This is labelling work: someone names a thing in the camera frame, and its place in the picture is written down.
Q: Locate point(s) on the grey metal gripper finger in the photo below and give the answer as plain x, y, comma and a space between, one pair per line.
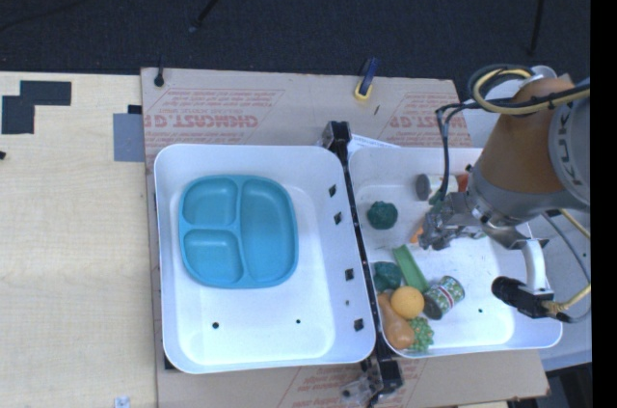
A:
436, 219
434, 240

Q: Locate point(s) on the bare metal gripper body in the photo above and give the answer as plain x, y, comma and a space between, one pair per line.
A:
462, 210

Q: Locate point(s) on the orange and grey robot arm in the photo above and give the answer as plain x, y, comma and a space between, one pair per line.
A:
518, 150

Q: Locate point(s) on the orange carrot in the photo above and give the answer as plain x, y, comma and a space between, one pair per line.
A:
416, 236

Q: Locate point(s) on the white bottle with grey cap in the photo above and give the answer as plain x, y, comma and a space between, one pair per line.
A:
424, 186

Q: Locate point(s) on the green celery stick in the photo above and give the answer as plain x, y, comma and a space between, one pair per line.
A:
410, 266

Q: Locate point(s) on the green broccoli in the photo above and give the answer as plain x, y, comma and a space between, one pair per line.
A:
382, 215
385, 275

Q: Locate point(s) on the small can of peas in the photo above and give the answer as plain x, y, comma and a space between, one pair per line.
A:
446, 296

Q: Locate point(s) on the white plastic tray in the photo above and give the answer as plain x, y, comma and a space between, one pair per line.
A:
482, 280
270, 329

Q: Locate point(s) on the yellow orange fruit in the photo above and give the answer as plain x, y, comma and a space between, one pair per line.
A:
407, 302

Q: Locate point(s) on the thin black rod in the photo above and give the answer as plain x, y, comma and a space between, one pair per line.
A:
359, 232

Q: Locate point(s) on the green grapes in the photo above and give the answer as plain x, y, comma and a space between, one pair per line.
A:
421, 336

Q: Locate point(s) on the brown cardboard board red print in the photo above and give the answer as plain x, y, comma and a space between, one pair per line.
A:
270, 116

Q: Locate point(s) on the blue divided plate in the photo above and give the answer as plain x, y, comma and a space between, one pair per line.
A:
238, 230

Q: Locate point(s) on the black cylinder on white bracket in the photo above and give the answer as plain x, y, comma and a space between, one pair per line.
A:
518, 295

